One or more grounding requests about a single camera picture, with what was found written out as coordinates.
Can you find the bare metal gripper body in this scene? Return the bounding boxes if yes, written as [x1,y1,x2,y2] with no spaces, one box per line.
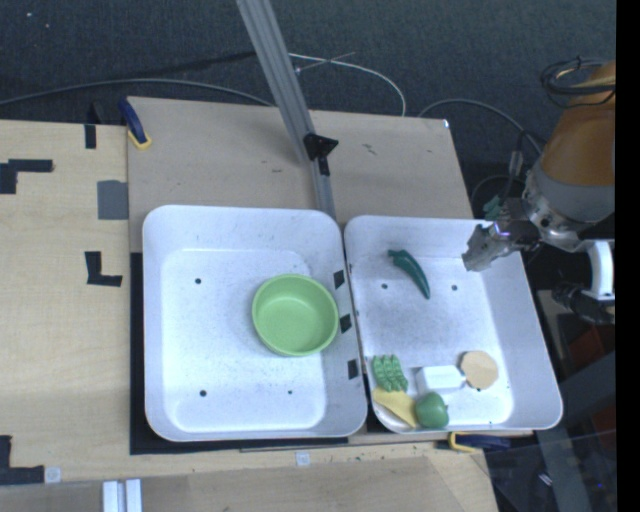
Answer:
[491,197,587,253]

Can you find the dark green chili pepper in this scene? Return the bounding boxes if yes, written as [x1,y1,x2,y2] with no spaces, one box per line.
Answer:
[386,248,432,301]

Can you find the white plastic tray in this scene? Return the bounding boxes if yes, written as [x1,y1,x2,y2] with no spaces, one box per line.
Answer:
[141,203,370,443]
[343,214,565,436]

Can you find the tan round biscuit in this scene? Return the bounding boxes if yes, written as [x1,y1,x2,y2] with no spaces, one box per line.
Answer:
[459,349,500,391]

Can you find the white rectangular block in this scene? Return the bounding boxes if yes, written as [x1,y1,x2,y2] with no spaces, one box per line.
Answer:
[414,364,468,395]

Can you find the green pea pods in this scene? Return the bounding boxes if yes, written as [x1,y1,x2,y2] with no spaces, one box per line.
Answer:
[370,353,410,393]

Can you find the green apple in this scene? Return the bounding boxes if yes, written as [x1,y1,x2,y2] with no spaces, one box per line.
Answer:
[413,390,450,430]

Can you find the yellow cheese wedge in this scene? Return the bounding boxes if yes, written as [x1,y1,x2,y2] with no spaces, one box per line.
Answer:
[371,386,419,430]

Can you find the light green bowl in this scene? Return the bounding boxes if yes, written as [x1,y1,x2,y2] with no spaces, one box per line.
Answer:
[250,273,341,358]

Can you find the black cylinder on white bracket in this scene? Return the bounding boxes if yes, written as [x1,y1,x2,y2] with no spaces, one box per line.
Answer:
[551,238,617,324]

